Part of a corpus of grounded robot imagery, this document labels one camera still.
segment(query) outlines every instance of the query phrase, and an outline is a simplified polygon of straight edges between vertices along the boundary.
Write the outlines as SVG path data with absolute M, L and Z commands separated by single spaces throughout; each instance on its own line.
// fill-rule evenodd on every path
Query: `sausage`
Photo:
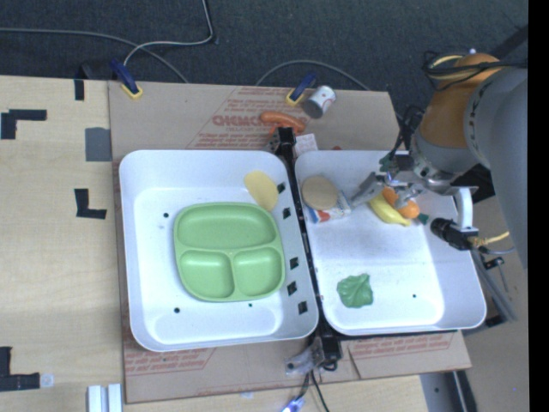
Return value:
M 259 118 L 265 124 L 278 124 L 278 126 L 292 127 L 296 133 L 305 129 L 305 123 L 294 116 L 281 112 L 263 112 Z

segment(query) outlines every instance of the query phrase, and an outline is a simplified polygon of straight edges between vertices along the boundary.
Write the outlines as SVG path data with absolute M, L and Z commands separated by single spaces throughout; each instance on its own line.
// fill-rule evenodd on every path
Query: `dark background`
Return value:
M 289 60 L 345 70 L 373 90 L 388 90 L 400 114 L 425 108 L 432 87 L 424 54 L 474 48 L 497 58 L 528 57 L 528 0 L 207 0 L 216 41 L 152 49 L 189 82 L 254 85 Z M 81 30 L 140 44 L 208 36 L 201 0 L 0 0 L 0 27 Z M 109 39 L 0 32 L 0 74 L 109 79 L 108 62 L 131 46 Z M 128 64 L 137 80 L 179 82 L 144 52 Z M 310 70 L 333 88 L 361 89 L 333 70 L 284 67 L 262 85 L 291 87 Z

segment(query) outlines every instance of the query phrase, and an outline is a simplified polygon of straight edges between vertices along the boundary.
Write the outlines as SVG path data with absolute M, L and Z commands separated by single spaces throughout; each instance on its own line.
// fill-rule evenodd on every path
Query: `blue clamp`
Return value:
M 311 87 L 317 80 L 317 74 L 308 73 L 299 83 L 299 85 L 286 96 L 286 103 L 290 106 L 296 106 L 303 98 L 306 88 Z
M 136 84 L 136 80 L 130 74 L 125 65 L 119 63 L 115 58 L 113 58 L 109 63 L 109 67 L 122 82 L 122 89 L 130 96 L 130 98 L 136 100 L 143 94 L 143 90 Z

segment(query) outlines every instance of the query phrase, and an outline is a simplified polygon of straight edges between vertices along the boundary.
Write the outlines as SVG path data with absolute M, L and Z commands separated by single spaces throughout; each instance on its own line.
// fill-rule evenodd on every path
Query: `white plastic tray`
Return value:
M 349 198 L 386 155 L 379 151 L 313 151 L 296 162 L 301 185 L 323 175 Z M 417 198 L 431 218 L 456 218 L 451 197 Z M 468 251 L 458 251 L 429 226 L 381 222 L 368 205 L 340 220 L 305 223 L 328 322 L 348 336 L 467 329 L 479 325 L 486 303 Z M 374 293 L 370 306 L 347 308 L 337 282 L 367 273 Z
M 272 212 L 281 233 L 286 281 L 260 300 L 198 300 L 178 276 L 175 217 L 191 204 L 254 203 L 244 186 L 244 176 L 254 170 L 286 187 Z M 287 171 L 277 157 L 262 151 L 143 150 L 124 157 L 119 175 L 130 326 L 144 348 L 268 342 L 304 337 L 315 329 L 317 303 Z

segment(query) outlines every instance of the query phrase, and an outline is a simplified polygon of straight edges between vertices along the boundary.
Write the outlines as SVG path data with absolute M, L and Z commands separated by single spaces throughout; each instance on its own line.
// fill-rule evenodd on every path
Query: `hole in bin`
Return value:
M 292 294 L 294 294 L 295 292 L 298 291 L 298 286 L 297 284 L 294 282 L 290 282 L 288 285 L 287 285 L 287 289 L 288 289 L 288 296 L 292 296 Z
M 307 301 L 304 300 L 303 302 L 298 303 L 298 312 L 299 314 L 303 314 L 307 311 Z

